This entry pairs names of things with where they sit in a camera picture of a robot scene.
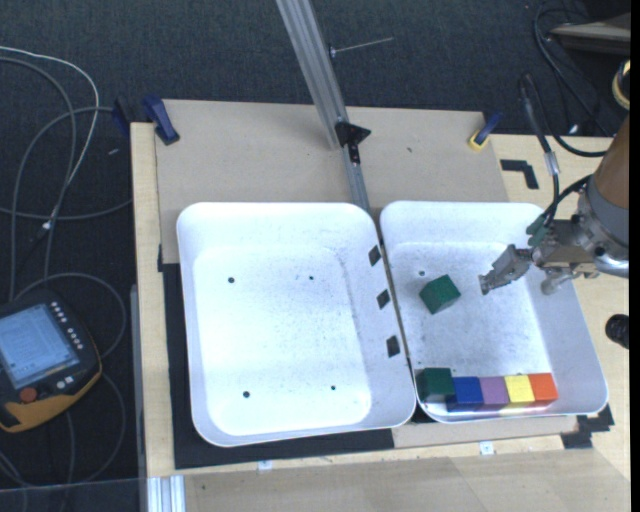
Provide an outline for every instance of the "wooden board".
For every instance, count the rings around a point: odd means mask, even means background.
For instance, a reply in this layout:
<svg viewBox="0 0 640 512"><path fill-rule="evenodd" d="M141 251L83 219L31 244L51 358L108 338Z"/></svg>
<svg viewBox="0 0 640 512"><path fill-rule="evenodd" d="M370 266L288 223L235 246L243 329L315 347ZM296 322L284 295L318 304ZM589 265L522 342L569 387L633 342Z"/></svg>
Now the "wooden board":
<svg viewBox="0 0 640 512"><path fill-rule="evenodd" d="M464 137L461 137L459 150L466 151L464 146ZM154 137L153 127L149 124L134 124L132 126L132 159L133 159L133 175L134 175L134 194L135 194L135 212L136 212L136 249L137 249L137 268L138 268L138 287L140 293L140 323L142 329L142 358L144 371L142 375L144 386L145 401L145 431L146 431L146 458L149 476L163 476L176 473L173 464L173 433L171 428L171 405L169 399L169 379L168 379L168 361L166 354L166 333L164 331L164 296L162 289L161 275L157 271L158 247L160 244L160 225L159 225L159 205L157 194L156 180L156 162L155 147L156 138ZM585 149L602 149L609 144L607 139L587 139L585 141ZM550 180L545 179L544 164L542 154L537 147L534 137L528 136L492 136L490 145L484 151L489 151L488 155L483 158L491 159L496 162L498 159L522 159L527 160L536 169L538 181L541 188L539 191L528 191L524 187L524 179L522 175L516 173L500 173L496 170L498 178L504 179L504 184L509 190L509 196L512 200L522 200L534 202L540 205L546 205L548 198L551 197L551 187L548 184ZM563 175L561 179L563 183L570 180L569 173L592 172L596 162L592 160L581 159L564 153L559 153ZM564 214L571 210L569 200L563 204L560 214ZM625 281L611 278L599 278L599 280L584 283L584 295L579 289L581 303L585 312L591 304L595 304L594 312L587 314L587 322L598 352L603 361L605 374L609 381L611 392L611 406L616 419L616 426L612 432L604 433L596 437L596 446L606 455L606 457L620 469L625 475L630 475L629 463L629 441L628 441L628 353L620 353L617 345L607 341L601 335L603 321L608 318L609 310L615 312L623 312L618 310L620 307L624 309L628 306L628 283ZM494 443L499 453L518 453L530 452L538 450L556 450L561 448L558 436L549 436L556 433L558 425L560 430L565 430L567 426L572 424L571 419L553 419L552 427L549 430L539 428L538 425L533 429L523 429L520 431L524 436L544 436L544 437L525 437L521 439L505 439ZM394 436L399 442L399 446L407 447L406 449L393 450L390 453L371 453L345 455L338 457L322 457L304 460L281 461L277 463L277 467L302 467L302 466L321 466L327 464L345 464L349 462L373 462L382 459L409 460L416 456L439 457L443 454L452 454L456 456L475 455L479 452L477 442L480 439L498 439L503 436L499 434L490 434L482 432L481 438L473 439L465 437L447 437L444 446L420 447L428 444L424 441L422 433L412 432L409 429L416 426L407 426L405 431L394 431ZM443 444L437 442L433 437L429 438L432 444ZM185 473L220 473L229 471L243 471L254 469L255 463L227 466L212 470L211 468L202 468L199 470L188 471Z"/></svg>
<svg viewBox="0 0 640 512"><path fill-rule="evenodd" d="M189 476L185 489L193 512L631 510L629 482L592 450Z"/></svg>
<svg viewBox="0 0 640 512"><path fill-rule="evenodd" d="M175 225L199 201L351 202L342 153L328 147L315 107L166 101L180 141L158 144L162 256L177 263ZM492 151L466 141L479 112L353 107L372 130L360 145L374 219L398 199L506 201Z"/></svg>

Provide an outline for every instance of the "white plastic tray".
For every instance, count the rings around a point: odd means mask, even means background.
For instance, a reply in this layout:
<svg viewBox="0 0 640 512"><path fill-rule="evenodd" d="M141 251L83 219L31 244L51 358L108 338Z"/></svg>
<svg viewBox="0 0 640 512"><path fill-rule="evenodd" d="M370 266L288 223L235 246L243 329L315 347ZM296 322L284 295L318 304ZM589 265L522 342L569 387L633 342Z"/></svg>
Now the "white plastic tray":
<svg viewBox="0 0 640 512"><path fill-rule="evenodd" d="M383 261L370 259L378 240L366 213L199 203L177 233L191 408L204 439L238 446L411 417L414 385L393 302L380 307L389 283Z"/></svg>
<svg viewBox="0 0 640 512"><path fill-rule="evenodd" d="M536 267L483 296L478 276L507 245L526 247L526 227L540 208L514 203L399 201L381 214L381 229L414 372L449 367L458 376L553 373L559 399L511 415L590 414L602 409L607 386L573 284L540 291ZM435 315L419 297L424 285L448 274L461 292ZM495 412L452 412L421 404L437 421L488 419Z"/></svg>

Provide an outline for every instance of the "cube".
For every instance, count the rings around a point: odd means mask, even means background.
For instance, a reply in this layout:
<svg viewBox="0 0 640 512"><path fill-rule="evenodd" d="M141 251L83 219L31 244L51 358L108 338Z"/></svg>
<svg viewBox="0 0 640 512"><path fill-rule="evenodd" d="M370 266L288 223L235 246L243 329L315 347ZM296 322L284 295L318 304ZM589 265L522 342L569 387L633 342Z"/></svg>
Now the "cube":
<svg viewBox="0 0 640 512"><path fill-rule="evenodd" d="M478 377L453 377L453 387L456 394L447 399L449 412L471 412L483 405Z"/></svg>
<svg viewBox="0 0 640 512"><path fill-rule="evenodd" d="M453 305L460 295L448 274L428 282L420 291L420 298L432 315Z"/></svg>
<svg viewBox="0 0 640 512"><path fill-rule="evenodd" d="M504 377L480 377L484 405L481 411L499 411L509 405L509 393Z"/></svg>
<svg viewBox="0 0 640 512"><path fill-rule="evenodd" d="M504 378L509 393L507 409L527 407L535 401L528 375L507 375Z"/></svg>
<svg viewBox="0 0 640 512"><path fill-rule="evenodd" d="M425 368L416 375L416 386L422 402L444 402L455 394L449 368Z"/></svg>
<svg viewBox="0 0 640 512"><path fill-rule="evenodd" d="M558 399L558 390L553 375L550 373L530 373L528 377L535 399L532 405L549 405Z"/></svg>

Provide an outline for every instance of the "purple cube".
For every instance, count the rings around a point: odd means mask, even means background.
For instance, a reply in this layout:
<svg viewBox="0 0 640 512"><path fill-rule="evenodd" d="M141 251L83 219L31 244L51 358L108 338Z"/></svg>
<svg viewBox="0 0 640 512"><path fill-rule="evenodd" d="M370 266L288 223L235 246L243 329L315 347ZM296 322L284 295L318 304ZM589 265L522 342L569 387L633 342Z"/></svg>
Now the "purple cube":
<svg viewBox="0 0 640 512"><path fill-rule="evenodd" d="M509 404L509 393L504 377L480 377L484 405L480 411L499 411Z"/></svg>

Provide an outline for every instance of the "blue clamp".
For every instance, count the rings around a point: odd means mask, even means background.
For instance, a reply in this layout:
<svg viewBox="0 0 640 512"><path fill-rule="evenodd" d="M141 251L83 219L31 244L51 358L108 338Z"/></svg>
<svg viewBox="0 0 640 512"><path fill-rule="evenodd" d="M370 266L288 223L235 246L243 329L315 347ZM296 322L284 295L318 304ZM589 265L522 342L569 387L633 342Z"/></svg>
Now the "blue clamp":
<svg viewBox="0 0 640 512"><path fill-rule="evenodd" d="M158 96L147 94L142 100L142 106L147 116L156 123L156 133L166 146L180 140L180 135L174 130L167 109Z"/></svg>
<svg viewBox="0 0 640 512"><path fill-rule="evenodd" d="M502 112L496 112L489 118L482 130L478 130L471 136L471 138L469 139L469 146L471 146L471 149L480 151L484 148L484 146L487 144L487 141L489 140L489 134L500 122L500 119L502 119Z"/></svg>

